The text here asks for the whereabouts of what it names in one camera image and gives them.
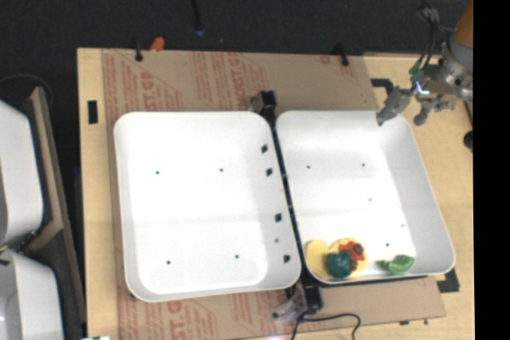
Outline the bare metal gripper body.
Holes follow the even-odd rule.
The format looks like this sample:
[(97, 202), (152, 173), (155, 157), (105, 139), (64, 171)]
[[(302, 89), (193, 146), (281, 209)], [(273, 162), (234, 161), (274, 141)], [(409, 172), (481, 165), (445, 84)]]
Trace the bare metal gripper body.
[(414, 96), (421, 104), (473, 102), (473, 76), (455, 59), (414, 64)]

